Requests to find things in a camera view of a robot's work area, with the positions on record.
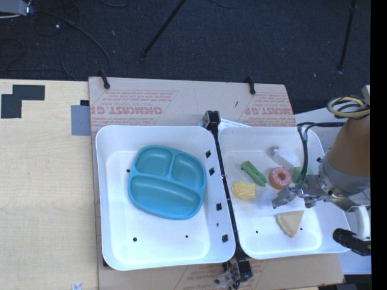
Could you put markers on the green toy vegetable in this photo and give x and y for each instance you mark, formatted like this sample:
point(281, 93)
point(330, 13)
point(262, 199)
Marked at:
point(297, 172)

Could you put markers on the black cylinder on white bracket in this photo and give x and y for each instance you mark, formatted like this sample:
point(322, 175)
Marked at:
point(347, 239)

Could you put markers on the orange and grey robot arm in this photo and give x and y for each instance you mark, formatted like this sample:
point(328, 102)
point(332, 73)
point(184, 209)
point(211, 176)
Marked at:
point(347, 143)

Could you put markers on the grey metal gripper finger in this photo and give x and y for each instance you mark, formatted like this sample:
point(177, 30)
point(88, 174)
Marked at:
point(311, 202)
point(284, 196)

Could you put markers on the green toy bean pods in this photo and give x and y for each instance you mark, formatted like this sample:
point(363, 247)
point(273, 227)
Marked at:
point(254, 174)

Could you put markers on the blue divided plate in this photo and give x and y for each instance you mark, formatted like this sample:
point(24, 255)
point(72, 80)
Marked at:
point(166, 192)

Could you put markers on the beige pizza slice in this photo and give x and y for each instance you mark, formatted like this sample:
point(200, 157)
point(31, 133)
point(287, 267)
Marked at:
point(290, 220)

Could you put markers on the brown cardboard board red print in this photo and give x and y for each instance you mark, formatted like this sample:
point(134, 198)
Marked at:
point(169, 101)

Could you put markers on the white paper label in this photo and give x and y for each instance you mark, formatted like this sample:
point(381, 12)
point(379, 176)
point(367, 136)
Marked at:
point(234, 123)

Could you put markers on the yellow toy corn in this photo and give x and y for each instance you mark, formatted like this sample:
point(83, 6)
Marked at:
point(243, 190)

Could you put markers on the white plastic tray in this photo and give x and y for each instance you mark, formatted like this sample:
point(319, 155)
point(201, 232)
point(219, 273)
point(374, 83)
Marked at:
point(260, 243)
point(157, 243)

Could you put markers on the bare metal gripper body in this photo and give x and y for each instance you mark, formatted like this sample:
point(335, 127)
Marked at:
point(316, 189)

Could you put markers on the pink doughnut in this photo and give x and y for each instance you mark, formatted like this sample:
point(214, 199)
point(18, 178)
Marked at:
point(273, 180)

